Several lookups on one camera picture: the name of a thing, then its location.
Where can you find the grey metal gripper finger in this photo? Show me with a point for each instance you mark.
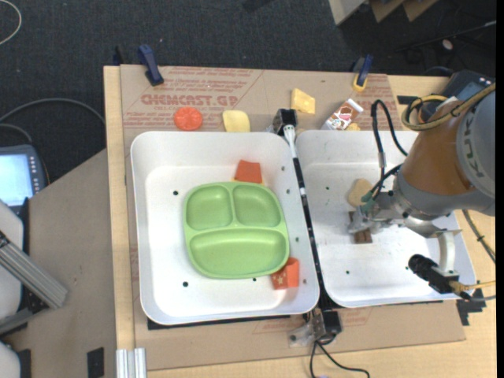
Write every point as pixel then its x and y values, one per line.
pixel 356 221
pixel 374 227

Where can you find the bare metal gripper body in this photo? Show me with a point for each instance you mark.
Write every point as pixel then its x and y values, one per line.
pixel 388 213

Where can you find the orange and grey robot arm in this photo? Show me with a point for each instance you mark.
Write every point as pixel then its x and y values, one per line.
pixel 441 160

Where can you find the brown chocolate bar piece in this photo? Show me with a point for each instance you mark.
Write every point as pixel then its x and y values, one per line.
pixel 363 238

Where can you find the tan bread slice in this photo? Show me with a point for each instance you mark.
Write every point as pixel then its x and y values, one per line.
pixel 357 193

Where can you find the white plastic tray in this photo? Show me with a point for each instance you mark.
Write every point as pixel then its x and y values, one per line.
pixel 165 230
pixel 374 274

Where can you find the thin black and white rod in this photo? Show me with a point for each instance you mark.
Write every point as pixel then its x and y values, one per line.
pixel 304 195

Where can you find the orange box with star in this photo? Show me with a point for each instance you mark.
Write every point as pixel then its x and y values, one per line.
pixel 286 276

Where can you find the small white printed carton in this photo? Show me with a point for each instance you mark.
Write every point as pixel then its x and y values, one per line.
pixel 342 116

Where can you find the plain orange block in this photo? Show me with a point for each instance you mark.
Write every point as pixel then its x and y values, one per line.
pixel 248 170

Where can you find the green divided plate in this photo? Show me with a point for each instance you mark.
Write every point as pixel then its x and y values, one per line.
pixel 236 246

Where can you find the yellow cheese wedge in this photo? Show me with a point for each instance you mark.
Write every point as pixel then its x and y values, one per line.
pixel 302 101

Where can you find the pale yellow oval slice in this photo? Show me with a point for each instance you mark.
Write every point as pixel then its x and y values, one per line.
pixel 236 121

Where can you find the orange round disc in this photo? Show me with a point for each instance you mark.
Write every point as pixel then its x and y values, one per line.
pixel 188 118

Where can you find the brown cardboard board red print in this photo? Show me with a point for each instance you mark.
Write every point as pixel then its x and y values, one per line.
pixel 204 93

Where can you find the black cylinder on white bracket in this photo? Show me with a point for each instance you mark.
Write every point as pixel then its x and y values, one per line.
pixel 431 272

